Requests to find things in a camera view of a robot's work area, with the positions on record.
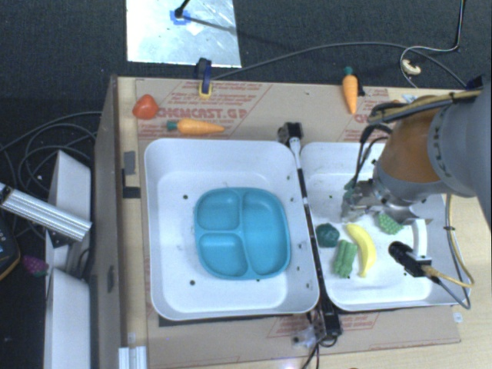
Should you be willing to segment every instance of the green toy vegetable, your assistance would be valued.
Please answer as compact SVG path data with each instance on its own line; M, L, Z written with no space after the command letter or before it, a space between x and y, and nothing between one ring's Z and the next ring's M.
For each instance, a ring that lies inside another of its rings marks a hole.
M337 258L333 264L335 274L342 278L348 278L352 272L352 264L357 255L357 245L348 241L340 241L338 244Z
M334 248L337 246L340 232L330 223L320 224L316 227L317 244L321 248Z

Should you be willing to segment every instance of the toy banana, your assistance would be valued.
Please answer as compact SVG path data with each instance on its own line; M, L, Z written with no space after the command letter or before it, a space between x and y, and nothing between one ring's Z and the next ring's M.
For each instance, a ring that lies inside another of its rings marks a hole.
M355 240L361 249L362 269L359 276L365 278L367 271L376 262L376 247L371 236L360 225L347 224L348 234Z

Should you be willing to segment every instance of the metal plate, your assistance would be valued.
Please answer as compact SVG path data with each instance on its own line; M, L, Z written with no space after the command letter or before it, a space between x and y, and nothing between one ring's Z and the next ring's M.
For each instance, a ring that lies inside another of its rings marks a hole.
M130 62L241 67L232 0L190 0L182 19L174 10L184 0L126 0Z

